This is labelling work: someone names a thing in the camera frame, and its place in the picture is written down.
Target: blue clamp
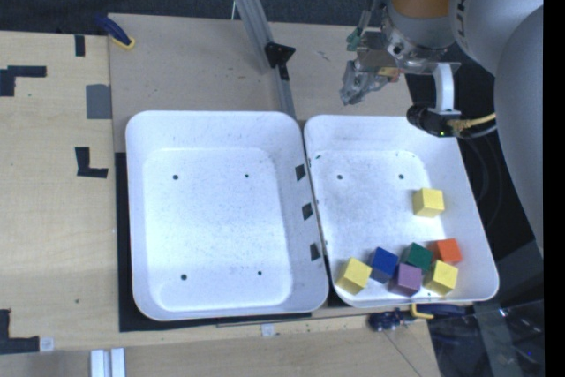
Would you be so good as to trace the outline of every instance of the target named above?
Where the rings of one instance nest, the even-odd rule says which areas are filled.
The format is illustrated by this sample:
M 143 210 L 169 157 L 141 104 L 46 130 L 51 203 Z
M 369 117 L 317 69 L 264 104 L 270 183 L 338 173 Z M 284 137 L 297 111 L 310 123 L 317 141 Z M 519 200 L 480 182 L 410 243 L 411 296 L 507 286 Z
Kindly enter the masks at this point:
M 122 27 L 112 19 L 96 14 L 94 16 L 94 22 L 98 27 L 103 28 L 110 35 L 112 41 L 120 48 L 130 50 L 135 46 L 135 40 L 131 36 L 128 36 Z

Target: block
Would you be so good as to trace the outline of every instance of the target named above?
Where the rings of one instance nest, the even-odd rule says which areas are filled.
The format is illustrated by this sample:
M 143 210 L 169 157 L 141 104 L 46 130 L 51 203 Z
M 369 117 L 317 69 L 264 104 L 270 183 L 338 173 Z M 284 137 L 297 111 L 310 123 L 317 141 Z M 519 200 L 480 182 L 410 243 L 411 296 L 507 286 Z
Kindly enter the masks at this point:
M 428 246 L 428 249 L 433 253 L 432 260 L 442 260 L 448 264 L 456 264 L 463 260 L 455 238 L 436 240 Z
M 388 283 L 388 290 L 401 296 L 411 297 L 421 289 L 421 286 L 422 269 L 401 262 Z
M 388 281 L 395 275 L 396 264 L 398 264 L 399 257 L 394 253 L 380 248 L 375 248 L 369 257 L 368 264 L 373 271 L 371 278 L 379 283 L 388 283 Z
M 355 258 L 349 258 L 342 265 L 335 285 L 350 294 L 358 294 L 367 285 L 371 271 L 371 266 Z
M 435 217 L 445 210 L 443 192 L 437 189 L 421 188 L 412 195 L 414 215 Z
M 433 292 L 446 295 L 451 292 L 457 283 L 458 269 L 447 262 L 437 260 L 431 270 L 424 276 L 422 285 Z
M 433 253 L 431 250 L 428 250 L 416 242 L 412 242 L 409 246 L 404 248 L 400 256 L 400 262 L 410 264 L 415 268 L 421 268 L 422 272 L 425 273 L 432 265 L 432 257 Z

